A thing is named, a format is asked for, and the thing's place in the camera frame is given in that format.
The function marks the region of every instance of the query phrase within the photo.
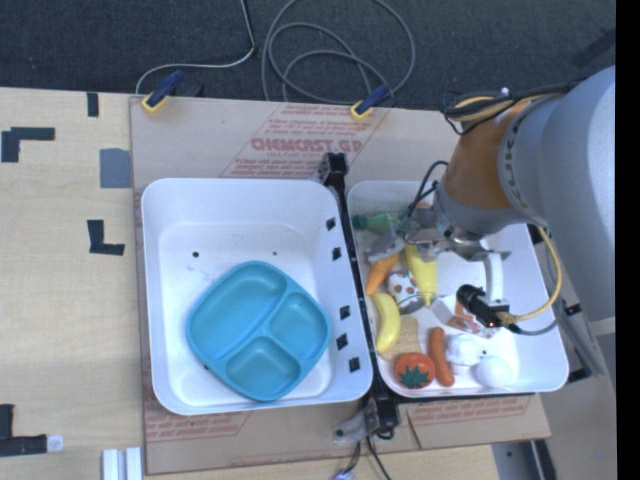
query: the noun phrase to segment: table surface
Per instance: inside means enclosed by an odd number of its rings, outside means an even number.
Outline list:
[[[0,403],[13,434],[61,435],[64,450],[0,459],[2,478],[98,477],[104,449],[143,447],[141,353],[131,189],[103,190],[101,149],[130,149],[128,95],[0,89],[0,130],[55,127],[56,140],[21,141],[0,164]],[[105,222],[122,256],[89,254],[87,220]],[[382,455],[394,479],[496,480],[490,445]],[[174,478],[331,478],[347,459],[162,475]],[[359,479],[382,477],[370,456]]]

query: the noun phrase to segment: red tomato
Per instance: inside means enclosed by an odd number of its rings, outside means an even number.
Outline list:
[[[436,366],[428,355],[409,352],[398,358],[394,373],[400,384],[409,389],[420,389],[431,384],[436,376]]]

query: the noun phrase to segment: black hole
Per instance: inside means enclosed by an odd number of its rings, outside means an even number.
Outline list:
[[[360,369],[360,359],[358,359],[357,357],[349,359],[349,371],[355,372],[356,370],[359,370],[359,369]]]
[[[338,339],[336,339],[336,344],[338,345],[338,350],[342,350],[344,347],[346,347],[349,342],[347,341],[347,335],[343,334],[342,336],[338,336]]]

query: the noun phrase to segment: white egg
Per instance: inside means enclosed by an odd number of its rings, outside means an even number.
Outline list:
[[[476,365],[478,381],[489,388],[501,388],[515,381],[511,365],[499,356],[487,356]]]

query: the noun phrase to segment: yellow and blue clamp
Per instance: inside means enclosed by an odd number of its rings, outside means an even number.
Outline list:
[[[167,96],[175,91],[176,87],[182,82],[184,73],[182,71],[174,71],[165,78],[158,88],[142,100],[142,107],[147,112],[155,112],[162,108],[167,102]]]
[[[382,103],[391,96],[391,89],[388,85],[381,85],[375,89],[365,99],[358,101],[349,109],[349,114],[356,121],[361,121],[371,113],[374,105]]]

